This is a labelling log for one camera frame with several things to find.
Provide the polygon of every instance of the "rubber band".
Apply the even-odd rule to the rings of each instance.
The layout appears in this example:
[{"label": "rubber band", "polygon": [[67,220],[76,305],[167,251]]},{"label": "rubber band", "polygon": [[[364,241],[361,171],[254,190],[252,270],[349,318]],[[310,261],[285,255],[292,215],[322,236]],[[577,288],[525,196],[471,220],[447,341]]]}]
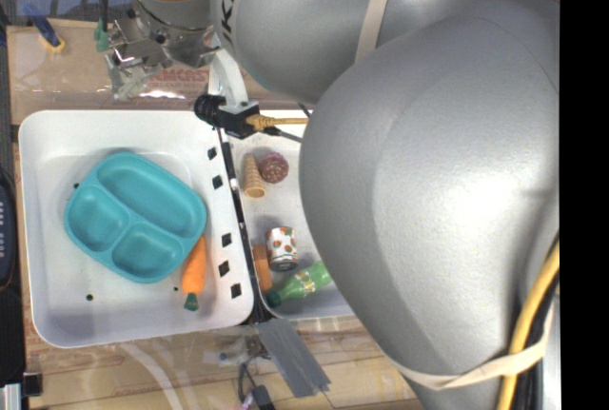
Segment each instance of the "rubber band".
[{"label": "rubber band", "polygon": [[388,0],[370,0],[368,2],[368,9],[365,12],[362,31],[360,32],[358,49],[355,53],[356,62],[377,47],[387,1]]},{"label": "rubber band", "polygon": [[429,375],[406,368],[398,362],[393,361],[391,358],[389,358],[389,360],[408,380],[437,391],[461,388],[463,386],[469,386],[471,384],[492,380],[493,378],[497,377],[515,376],[522,371],[526,371],[541,358],[543,358],[548,340],[550,339],[550,329],[552,326],[553,317],[554,305],[552,305],[552,309],[548,313],[543,325],[543,335],[535,344],[527,347],[520,353],[502,356],[481,364],[480,366],[462,375]]}]

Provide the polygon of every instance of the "orange carrot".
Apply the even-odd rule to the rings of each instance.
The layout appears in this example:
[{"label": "orange carrot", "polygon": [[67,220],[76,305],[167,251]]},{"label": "orange carrot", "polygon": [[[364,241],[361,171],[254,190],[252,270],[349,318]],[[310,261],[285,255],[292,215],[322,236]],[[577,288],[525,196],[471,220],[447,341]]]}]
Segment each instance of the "orange carrot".
[{"label": "orange carrot", "polygon": [[187,310],[199,309],[197,295],[206,287],[206,237],[202,234],[194,245],[185,262],[182,273],[182,289],[187,293],[184,308]]}]

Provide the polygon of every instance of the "tin can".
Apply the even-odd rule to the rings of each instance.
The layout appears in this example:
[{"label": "tin can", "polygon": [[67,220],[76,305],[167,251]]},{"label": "tin can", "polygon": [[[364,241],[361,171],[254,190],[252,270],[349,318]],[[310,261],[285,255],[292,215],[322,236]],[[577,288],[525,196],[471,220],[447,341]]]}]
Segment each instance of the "tin can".
[{"label": "tin can", "polygon": [[298,266],[298,249],[293,227],[275,227],[265,234],[268,265],[273,271],[288,271]]}]

